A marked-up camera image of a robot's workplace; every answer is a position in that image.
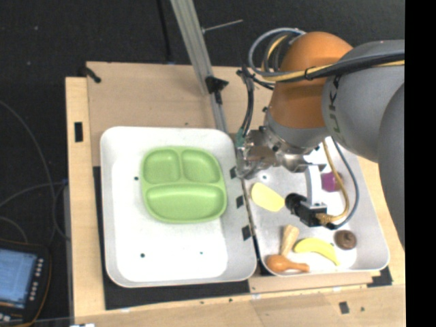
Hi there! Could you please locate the pale yellow slice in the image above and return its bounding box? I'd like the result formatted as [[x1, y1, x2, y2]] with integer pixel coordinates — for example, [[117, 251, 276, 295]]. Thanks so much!
[[250, 181, 286, 213]]

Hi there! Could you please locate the orange drumstick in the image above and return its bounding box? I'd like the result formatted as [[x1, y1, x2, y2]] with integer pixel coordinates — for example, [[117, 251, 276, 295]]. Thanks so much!
[[265, 253, 311, 275]]

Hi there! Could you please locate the yellow banana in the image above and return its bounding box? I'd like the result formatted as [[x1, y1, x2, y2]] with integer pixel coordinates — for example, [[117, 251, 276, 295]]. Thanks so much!
[[293, 237, 341, 267]]

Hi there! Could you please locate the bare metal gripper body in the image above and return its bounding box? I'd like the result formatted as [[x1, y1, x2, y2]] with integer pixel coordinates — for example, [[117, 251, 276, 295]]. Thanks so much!
[[235, 127, 325, 180]]

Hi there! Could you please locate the brown doughnut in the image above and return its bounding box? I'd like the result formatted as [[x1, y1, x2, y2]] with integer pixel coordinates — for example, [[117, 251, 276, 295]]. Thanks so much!
[[333, 229, 358, 251]]

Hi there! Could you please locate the purple cube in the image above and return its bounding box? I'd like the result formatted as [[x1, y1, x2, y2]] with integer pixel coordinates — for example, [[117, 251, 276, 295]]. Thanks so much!
[[321, 171, 343, 193]]

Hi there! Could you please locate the thin black and white rod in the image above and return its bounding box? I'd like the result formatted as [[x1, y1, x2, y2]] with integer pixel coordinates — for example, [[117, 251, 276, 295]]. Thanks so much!
[[240, 178, 258, 251]]

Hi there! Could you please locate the green divided plate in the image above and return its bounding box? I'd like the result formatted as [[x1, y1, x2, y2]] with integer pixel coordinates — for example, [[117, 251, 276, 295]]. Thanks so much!
[[139, 146, 228, 224]]

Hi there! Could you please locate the black cylinder on white bracket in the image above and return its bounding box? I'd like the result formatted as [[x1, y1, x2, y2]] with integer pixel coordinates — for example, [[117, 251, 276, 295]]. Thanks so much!
[[285, 162, 328, 228]]

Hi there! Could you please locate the pale wood board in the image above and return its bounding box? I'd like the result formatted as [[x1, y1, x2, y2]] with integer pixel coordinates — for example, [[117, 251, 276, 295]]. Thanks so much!
[[85, 61, 405, 294]]

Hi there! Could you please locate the tan bread stick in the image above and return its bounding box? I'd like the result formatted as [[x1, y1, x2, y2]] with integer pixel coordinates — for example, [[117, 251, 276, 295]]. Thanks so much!
[[279, 224, 300, 257]]

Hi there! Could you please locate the white plastic tray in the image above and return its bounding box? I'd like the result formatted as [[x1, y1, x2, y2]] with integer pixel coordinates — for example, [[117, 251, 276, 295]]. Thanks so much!
[[234, 133, 391, 277], [99, 125, 258, 288]]

